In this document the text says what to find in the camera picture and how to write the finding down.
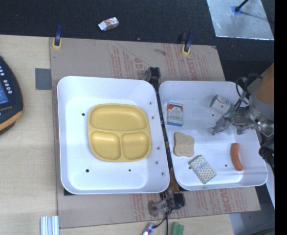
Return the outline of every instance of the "white tray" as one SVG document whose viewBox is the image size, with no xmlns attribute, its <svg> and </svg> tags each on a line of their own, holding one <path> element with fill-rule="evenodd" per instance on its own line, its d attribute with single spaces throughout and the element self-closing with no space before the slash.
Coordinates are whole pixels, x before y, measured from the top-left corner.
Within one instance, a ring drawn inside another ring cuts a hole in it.
<svg viewBox="0 0 287 235">
<path fill-rule="evenodd" d="M 236 103 L 239 96 L 235 83 L 165 81 L 160 85 L 159 94 L 164 120 L 167 102 L 183 104 L 183 125 L 165 125 L 175 178 L 182 188 L 202 190 L 248 187 L 263 185 L 267 181 L 268 172 L 265 161 L 258 154 L 260 144 L 255 130 L 247 129 L 243 134 L 237 135 L 236 127 L 231 125 L 223 132 L 211 134 L 211 128 L 222 115 L 210 108 L 210 102 L 218 94 L 231 103 Z M 173 154 L 174 133 L 177 131 L 195 139 L 193 157 L 178 157 Z M 234 142 L 240 145 L 239 157 L 244 165 L 244 170 L 240 172 L 234 169 L 230 159 L 230 145 Z M 200 154 L 217 174 L 205 185 L 188 165 L 188 161 Z"/>
<path fill-rule="evenodd" d="M 152 193 L 169 185 L 169 171 L 153 86 L 143 80 L 62 78 L 57 86 L 61 180 L 73 194 Z M 148 117 L 151 151 L 135 162 L 107 162 L 89 147 L 87 118 L 102 103 L 140 107 Z"/>
</svg>

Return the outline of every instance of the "gray tape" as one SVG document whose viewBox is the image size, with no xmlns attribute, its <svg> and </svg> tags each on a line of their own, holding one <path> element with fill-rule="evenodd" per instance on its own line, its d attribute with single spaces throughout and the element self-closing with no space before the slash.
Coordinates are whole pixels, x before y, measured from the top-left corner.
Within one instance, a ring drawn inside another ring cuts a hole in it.
<svg viewBox="0 0 287 235">
<path fill-rule="evenodd" d="M 51 90 L 51 70 L 35 68 L 36 90 Z"/>
</svg>

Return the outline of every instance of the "brown cylinder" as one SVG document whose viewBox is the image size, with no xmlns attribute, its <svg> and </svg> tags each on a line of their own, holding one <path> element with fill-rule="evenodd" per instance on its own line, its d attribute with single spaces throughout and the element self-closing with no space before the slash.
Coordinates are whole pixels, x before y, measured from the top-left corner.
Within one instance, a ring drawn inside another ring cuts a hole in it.
<svg viewBox="0 0 287 235">
<path fill-rule="evenodd" d="M 271 105 L 274 105 L 274 65 L 268 68 L 255 91 L 260 101 Z"/>
</svg>

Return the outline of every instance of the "bread slice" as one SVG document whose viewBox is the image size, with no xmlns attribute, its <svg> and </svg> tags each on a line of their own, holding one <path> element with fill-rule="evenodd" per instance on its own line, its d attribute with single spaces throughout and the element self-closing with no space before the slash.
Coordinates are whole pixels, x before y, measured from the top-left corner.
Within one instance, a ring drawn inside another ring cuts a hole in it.
<svg viewBox="0 0 287 235">
<path fill-rule="evenodd" d="M 175 132 L 174 134 L 174 154 L 176 156 L 186 156 L 192 157 L 193 156 L 193 145 L 194 145 L 194 138 L 183 134 L 182 132 Z"/>
</svg>

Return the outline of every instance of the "yellow plate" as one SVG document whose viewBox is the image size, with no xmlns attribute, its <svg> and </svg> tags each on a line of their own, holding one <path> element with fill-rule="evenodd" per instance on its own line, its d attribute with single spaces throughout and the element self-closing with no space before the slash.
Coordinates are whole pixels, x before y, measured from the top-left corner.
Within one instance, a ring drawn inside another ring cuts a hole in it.
<svg viewBox="0 0 287 235">
<path fill-rule="evenodd" d="M 151 150 L 148 118 L 134 105 L 96 105 L 88 115 L 88 140 L 91 151 L 101 160 L 141 160 Z"/>
</svg>

